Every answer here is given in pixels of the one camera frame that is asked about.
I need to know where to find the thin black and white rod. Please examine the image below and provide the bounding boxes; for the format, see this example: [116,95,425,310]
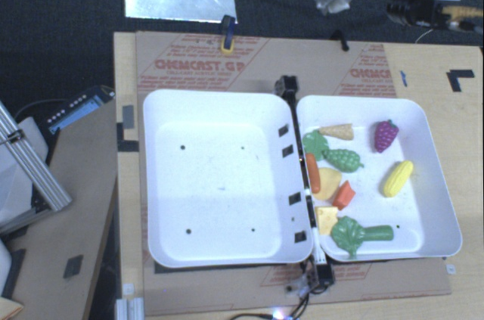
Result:
[287,91,327,267]

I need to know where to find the white plastic tray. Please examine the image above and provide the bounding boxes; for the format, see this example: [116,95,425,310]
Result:
[142,89,315,269]
[295,95,464,263]

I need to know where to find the tan toy cone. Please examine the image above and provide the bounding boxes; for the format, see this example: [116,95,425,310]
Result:
[318,123,355,141]

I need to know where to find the green toy broccoli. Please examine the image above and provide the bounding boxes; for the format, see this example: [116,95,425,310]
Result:
[330,216,395,259]

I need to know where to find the yellow toy cheese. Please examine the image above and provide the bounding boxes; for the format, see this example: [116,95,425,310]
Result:
[315,206,340,236]

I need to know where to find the purple toy grapes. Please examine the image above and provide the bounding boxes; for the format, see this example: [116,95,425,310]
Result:
[374,119,400,154]

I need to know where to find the yellow toy corn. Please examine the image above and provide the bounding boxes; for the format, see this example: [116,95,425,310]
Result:
[382,160,414,198]

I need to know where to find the orange toy carrot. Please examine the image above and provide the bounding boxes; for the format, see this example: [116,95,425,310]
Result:
[305,152,322,195]

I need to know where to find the green toy grapes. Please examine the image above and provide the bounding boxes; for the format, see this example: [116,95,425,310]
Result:
[321,148,365,174]

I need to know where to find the brown cardboard board red print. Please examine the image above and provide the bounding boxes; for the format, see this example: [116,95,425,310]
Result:
[135,30,453,307]

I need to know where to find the yellow toy pear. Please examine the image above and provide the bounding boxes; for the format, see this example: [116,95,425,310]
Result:
[312,166,343,202]

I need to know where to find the orange toy wedge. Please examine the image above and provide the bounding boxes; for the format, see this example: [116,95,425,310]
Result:
[332,179,357,211]

